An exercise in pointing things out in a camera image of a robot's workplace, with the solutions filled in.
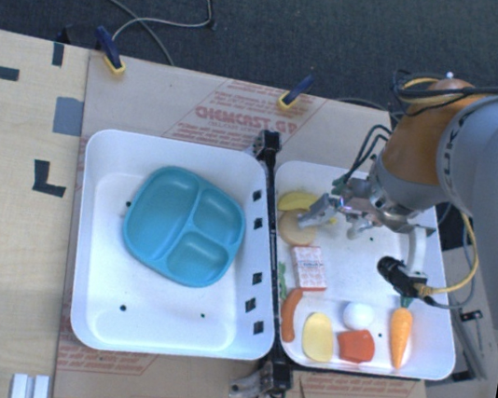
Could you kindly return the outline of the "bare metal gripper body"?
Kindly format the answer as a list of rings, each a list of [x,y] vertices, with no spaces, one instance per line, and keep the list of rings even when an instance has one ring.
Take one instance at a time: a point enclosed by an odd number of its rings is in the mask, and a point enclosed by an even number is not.
[[[389,198],[381,185],[358,178],[351,178],[343,187],[339,211],[349,221],[386,226],[404,234],[416,227],[412,219],[419,214]]]

